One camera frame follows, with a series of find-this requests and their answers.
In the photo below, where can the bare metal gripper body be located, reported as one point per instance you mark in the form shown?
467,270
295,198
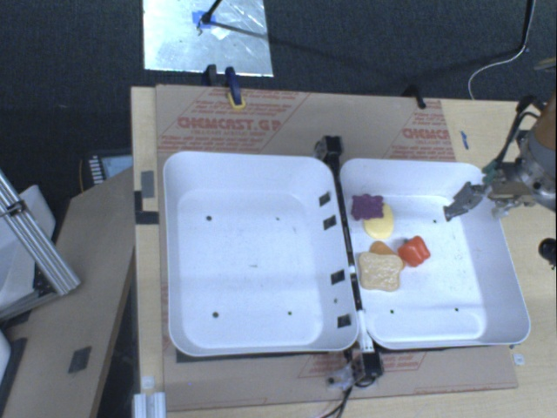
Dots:
524,187

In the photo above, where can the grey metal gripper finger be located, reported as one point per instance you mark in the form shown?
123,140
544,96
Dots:
501,211
462,202

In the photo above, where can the red bell pepper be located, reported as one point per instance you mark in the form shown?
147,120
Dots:
414,251

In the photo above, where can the yellow oval toy food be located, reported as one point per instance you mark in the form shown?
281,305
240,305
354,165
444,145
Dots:
379,228

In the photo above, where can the orange toy food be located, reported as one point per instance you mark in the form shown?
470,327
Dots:
380,247

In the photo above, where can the purple grapes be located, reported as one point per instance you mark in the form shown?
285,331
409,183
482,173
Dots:
366,206

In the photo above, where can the white plastic tray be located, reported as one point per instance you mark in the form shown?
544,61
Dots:
243,255
439,303

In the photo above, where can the tan bread slice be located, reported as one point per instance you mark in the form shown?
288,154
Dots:
379,271

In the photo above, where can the thin black and white rod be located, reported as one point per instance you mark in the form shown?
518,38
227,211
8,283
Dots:
348,251

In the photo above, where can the brown cardboard board red print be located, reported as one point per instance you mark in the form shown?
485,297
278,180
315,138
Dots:
270,116

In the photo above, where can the black cylinder on white bracket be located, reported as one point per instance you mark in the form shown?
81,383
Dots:
549,251

